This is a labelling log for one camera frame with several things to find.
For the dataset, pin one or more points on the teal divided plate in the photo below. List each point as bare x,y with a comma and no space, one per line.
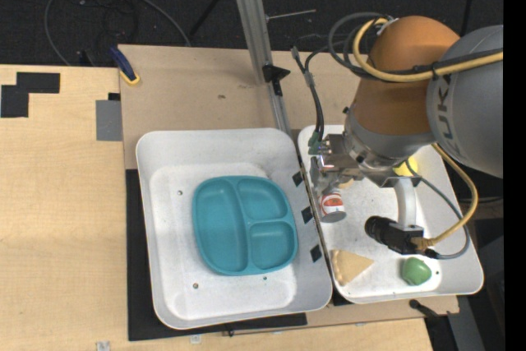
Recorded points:
230,226

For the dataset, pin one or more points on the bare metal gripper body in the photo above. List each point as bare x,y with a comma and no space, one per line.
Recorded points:
343,158

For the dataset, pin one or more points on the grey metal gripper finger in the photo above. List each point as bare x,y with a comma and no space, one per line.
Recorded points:
315,172
332,186

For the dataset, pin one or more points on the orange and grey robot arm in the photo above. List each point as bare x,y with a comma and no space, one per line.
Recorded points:
394,94

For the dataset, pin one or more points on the white and orange can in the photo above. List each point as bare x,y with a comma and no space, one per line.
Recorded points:
333,206

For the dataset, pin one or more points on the green apple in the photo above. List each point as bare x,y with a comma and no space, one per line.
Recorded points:
416,271

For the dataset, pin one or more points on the white plastic tray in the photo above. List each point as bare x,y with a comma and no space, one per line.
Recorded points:
370,287
172,218

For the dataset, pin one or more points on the tan pizza slice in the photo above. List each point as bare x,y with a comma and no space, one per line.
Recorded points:
349,264

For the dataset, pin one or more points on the pale wood board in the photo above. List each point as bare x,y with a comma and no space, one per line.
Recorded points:
197,102

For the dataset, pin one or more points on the black cylinder on white bracket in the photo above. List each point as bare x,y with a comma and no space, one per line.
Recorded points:
404,236

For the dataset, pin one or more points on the yellow banana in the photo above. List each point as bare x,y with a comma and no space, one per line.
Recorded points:
407,167

